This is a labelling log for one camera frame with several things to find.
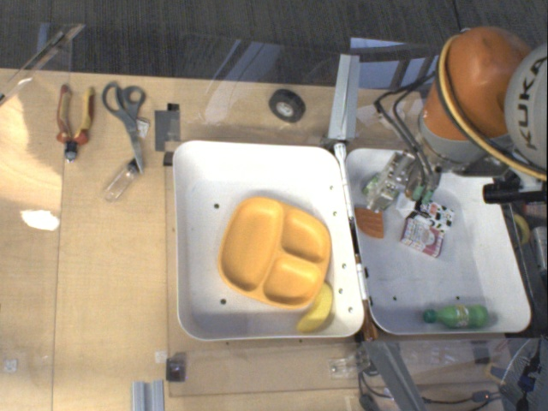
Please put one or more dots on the black cylinder on white bracket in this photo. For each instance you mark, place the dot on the black cylinder on white bracket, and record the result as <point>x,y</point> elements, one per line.
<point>503,192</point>

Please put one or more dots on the orange divided plate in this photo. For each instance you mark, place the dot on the orange divided plate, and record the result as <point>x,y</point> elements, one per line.
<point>257,246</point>

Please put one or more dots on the black tape roll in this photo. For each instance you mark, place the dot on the black tape roll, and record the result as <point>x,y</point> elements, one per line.
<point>287,106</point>

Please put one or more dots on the white packet with coloured print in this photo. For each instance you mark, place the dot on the white packet with coloured print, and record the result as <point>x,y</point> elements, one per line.
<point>441,214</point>

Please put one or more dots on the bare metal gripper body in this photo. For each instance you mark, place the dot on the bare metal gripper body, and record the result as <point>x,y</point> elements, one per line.
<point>404,171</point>

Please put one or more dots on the white plastic tray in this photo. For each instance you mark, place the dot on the white plastic tray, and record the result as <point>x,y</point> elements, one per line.
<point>205,229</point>
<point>428,289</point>

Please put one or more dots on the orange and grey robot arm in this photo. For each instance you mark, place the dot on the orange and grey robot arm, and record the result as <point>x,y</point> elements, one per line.
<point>479,79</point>

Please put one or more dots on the small clear plastic bottle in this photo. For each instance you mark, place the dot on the small clear plastic bottle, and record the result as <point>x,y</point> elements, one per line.
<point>120,182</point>

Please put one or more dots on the yellow banana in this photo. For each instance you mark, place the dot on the yellow banana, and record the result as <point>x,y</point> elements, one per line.
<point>319,313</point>

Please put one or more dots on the grey scissors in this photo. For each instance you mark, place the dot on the grey scissors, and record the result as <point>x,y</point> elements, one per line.
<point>128,118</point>

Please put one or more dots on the small green object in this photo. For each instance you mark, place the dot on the small green object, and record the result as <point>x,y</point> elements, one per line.
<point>371,184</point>

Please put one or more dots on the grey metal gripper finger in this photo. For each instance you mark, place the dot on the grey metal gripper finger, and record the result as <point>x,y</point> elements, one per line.
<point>393,197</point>
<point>377,200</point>

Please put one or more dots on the red and yellow pliers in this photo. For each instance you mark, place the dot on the red and yellow pliers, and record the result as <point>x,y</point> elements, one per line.
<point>75,133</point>

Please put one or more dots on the pink and white carton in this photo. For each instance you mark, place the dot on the pink and white carton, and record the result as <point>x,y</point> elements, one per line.
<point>421,238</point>

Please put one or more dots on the green plastic bottle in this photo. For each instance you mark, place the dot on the green plastic bottle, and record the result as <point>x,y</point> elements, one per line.
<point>460,316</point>

